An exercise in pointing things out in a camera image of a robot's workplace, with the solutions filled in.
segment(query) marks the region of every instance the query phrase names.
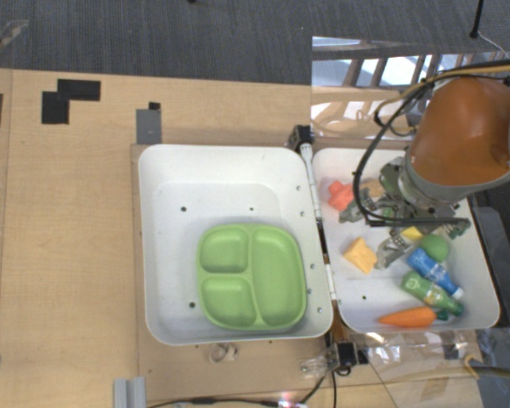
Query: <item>toy carrot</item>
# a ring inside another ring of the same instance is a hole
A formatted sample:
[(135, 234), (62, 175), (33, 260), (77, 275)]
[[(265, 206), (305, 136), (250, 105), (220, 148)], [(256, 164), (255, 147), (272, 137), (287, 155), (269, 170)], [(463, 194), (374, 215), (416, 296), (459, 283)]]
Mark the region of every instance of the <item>toy carrot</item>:
[(440, 310), (436, 314), (429, 307), (416, 307), (385, 315), (377, 321), (386, 325), (403, 326), (404, 328), (422, 328), (431, 325), (436, 319), (448, 320), (447, 311)]

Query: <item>green bottle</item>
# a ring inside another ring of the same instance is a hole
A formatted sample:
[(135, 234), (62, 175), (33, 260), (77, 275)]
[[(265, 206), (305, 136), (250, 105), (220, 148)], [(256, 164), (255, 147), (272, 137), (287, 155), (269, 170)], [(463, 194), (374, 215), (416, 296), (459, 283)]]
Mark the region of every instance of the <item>green bottle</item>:
[(453, 315), (460, 316), (465, 309), (461, 303), (449, 297), (442, 287), (425, 280), (414, 270), (405, 275), (400, 287), (405, 292), (422, 300), (426, 305), (447, 309)]

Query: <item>green ball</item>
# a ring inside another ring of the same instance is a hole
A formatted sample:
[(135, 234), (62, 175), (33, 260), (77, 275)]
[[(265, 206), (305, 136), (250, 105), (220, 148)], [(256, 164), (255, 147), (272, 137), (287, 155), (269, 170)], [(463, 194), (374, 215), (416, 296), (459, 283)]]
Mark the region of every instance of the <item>green ball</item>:
[(448, 242), (439, 235), (426, 235), (423, 237), (421, 248), (430, 258), (439, 263), (442, 263), (448, 257), (448, 253), (450, 252)]

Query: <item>toy bottle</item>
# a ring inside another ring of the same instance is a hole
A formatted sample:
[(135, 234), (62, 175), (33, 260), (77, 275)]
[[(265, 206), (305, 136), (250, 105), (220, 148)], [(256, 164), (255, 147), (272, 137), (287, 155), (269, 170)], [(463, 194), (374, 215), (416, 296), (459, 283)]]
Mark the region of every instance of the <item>toy bottle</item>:
[(430, 258), (421, 248), (417, 248), (406, 259), (406, 262), (419, 275), (446, 290), (452, 298), (460, 299), (462, 297), (464, 291), (453, 283), (448, 271)]
[(442, 287), (425, 280), (413, 270), (405, 275), (400, 287), (430, 307), (447, 309), (455, 316), (464, 311), (462, 304), (449, 297)]

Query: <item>yellow block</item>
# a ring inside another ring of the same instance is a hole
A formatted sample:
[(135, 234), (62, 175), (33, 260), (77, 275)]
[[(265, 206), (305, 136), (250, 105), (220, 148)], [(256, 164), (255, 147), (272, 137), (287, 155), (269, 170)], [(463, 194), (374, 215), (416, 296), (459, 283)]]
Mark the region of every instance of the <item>yellow block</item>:
[(370, 273), (377, 261), (376, 254), (366, 245), (365, 239), (362, 237), (355, 239), (343, 256), (365, 274)]
[(416, 227), (410, 227), (400, 232), (406, 239), (410, 239), (411, 241), (419, 241), (423, 234)]

